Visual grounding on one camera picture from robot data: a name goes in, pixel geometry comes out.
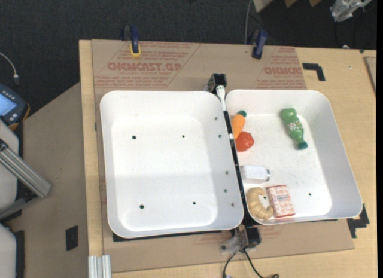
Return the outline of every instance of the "black floor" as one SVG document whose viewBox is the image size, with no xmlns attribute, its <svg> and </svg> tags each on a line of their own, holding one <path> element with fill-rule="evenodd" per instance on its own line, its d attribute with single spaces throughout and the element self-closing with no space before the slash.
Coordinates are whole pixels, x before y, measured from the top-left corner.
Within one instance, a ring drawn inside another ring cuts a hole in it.
<svg viewBox="0 0 383 278">
<path fill-rule="evenodd" d="M 78 40 L 119 39 L 121 27 L 135 24 L 141 40 L 244 43 L 249 0 L 0 0 L 0 83 L 19 92 L 39 110 L 79 81 Z M 269 33 L 269 45 L 376 49 L 377 1 L 354 17 L 334 23 L 324 0 L 311 7 L 299 0 L 291 8 L 274 0 L 256 14 L 248 32 Z"/>
</svg>

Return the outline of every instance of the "bread ring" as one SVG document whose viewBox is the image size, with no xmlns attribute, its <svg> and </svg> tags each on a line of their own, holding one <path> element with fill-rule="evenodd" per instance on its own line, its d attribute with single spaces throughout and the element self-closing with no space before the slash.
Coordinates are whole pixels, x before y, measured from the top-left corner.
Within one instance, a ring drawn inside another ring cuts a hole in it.
<svg viewBox="0 0 383 278">
<path fill-rule="evenodd" d="M 267 208 L 263 207 L 261 201 L 259 200 L 259 195 L 266 195 L 264 189 L 255 187 L 248 190 L 246 193 L 247 208 L 252 216 L 260 219 L 269 219 L 274 213 L 273 208 L 270 206 Z"/>
</svg>

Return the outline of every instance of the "wooden table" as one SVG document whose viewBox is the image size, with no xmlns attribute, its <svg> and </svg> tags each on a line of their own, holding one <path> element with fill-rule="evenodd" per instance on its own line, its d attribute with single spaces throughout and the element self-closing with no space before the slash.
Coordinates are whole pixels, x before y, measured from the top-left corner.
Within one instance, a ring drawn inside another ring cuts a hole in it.
<svg viewBox="0 0 383 278">
<path fill-rule="evenodd" d="M 98 156 L 95 133 L 95 100 L 92 71 L 92 42 L 80 41 L 81 97 L 83 107 L 84 161 L 86 176 L 89 255 L 103 252 Z M 255 263 L 264 275 L 286 277 L 376 277 L 376 96 L 364 57 L 376 51 L 297 48 L 300 62 L 318 63 L 326 81 L 315 71 L 303 71 L 306 86 L 322 92 L 330 101 L 351 167 L 366 205 L 370 224 L 357 230 L 355 249 L 315 255 L 260 259 Z M 115 273 L 113 277 L 221 277 L 222 263 L 158 270 Z M 236 261 L 227 271 L 233 277 L 254 277 L 247 261 Z"/>
</svg>

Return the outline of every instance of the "white cable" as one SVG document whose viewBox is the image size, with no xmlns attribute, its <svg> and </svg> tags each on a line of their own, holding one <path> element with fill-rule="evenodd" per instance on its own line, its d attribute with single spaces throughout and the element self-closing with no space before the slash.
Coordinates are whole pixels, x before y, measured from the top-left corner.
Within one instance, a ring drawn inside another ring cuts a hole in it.
<svg viewBox="0 0 383 278">
<path fill-rule="evenodd" d="M 250 6 L 251 6 L 252 1 L 253 0 L 249 0 L 249 4 L 247 5 L 246 20 L 245 20 L 245 43 L 244 44 L 246 44 L 246 42 L 247 42 L 247 25 L 248 25 Z"/>
<path fill-rule="evenodd" d="M 17 74 L 17 71 L 16 71 L 16 68 L 15 68 L 15 66 L 14 66 L 14 64 L 12 63 L 12 61 L 6 56 L 6 55 L 4 55 L 2 52 L 0 52 L 0 55 L 1 56 L 3 56 L 5 59 L 6 59 L 6 61 L 8 61 L 9 63 L 10 63 L 10 65 L 12 66 L 12 68 L 13 68 L 13 80 L 14 80 L 14 83 L 15 84 L 19 84 L 19 75 Z"/>
</svg>

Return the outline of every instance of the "blue clamp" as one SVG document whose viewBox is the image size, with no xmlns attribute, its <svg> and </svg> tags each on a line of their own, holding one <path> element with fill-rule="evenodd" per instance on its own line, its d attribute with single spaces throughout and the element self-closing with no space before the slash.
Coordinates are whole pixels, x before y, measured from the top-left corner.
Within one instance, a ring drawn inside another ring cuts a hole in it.
<svg viewBox="0 0 383 278">
<path fill-rule="evenodd" d="M 256 46 L 253 48 L 253 53 L 251 57 L 256 59 L 261 59 L 262 49 L 267 39 L 268 39 L 268 33 L 265 30 L 261 29 L 260 32 L 258 33 Z"/>
<path fill-rule="evenodd" d="M 121 40 L 127 41 L 130 38 L 130 54 L 133 57 L 139 57 L 141 55 L 141 47 L 138 42 L 138 31 L 135 25 L 125 25 L 121 30 Z"/>
</svg>

